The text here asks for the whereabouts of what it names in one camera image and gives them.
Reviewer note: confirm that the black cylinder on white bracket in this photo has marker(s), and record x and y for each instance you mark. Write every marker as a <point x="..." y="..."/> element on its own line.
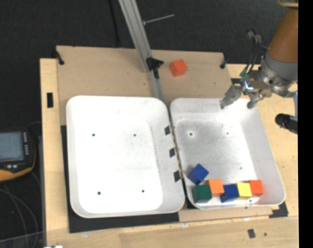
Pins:
<point x="284" y="120"/>

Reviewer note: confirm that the yellow cube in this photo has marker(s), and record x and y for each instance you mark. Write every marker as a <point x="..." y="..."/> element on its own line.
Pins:
<point x="244" y="189"/>

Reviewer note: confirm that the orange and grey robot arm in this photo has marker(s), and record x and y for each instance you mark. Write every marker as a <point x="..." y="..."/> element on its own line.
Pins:
<point x="284" y="45"/>

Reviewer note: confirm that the white plastic tray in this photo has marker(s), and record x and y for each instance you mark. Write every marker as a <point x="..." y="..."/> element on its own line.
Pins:
<point x="223" y="151"/>
<point x="120" y="159"/>

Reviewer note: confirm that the orange cube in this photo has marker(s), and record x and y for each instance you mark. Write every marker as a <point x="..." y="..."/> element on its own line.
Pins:
<point x="178" y="67"/>
<point x="216" y="187"/>
<point x="256" y="187"/>

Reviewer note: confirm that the green cube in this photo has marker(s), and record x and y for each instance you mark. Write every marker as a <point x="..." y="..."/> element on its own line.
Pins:
<point x="202" y="193"/>

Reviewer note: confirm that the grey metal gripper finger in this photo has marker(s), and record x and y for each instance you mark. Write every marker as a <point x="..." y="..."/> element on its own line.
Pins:
<point x="254" y="99"/>
<point x="230" y="97"/>

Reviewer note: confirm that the blue cube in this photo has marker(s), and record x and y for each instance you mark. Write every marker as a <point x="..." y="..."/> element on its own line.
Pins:
<point x="198" y="173"/>
<point x="230" y="192"/>

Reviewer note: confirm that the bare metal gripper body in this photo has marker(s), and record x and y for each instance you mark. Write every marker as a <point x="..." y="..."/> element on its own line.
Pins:
<point x="272" y="83"/>

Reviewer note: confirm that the brown cardboard board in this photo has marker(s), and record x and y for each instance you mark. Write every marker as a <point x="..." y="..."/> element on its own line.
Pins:
<point x="107" y="71"/>

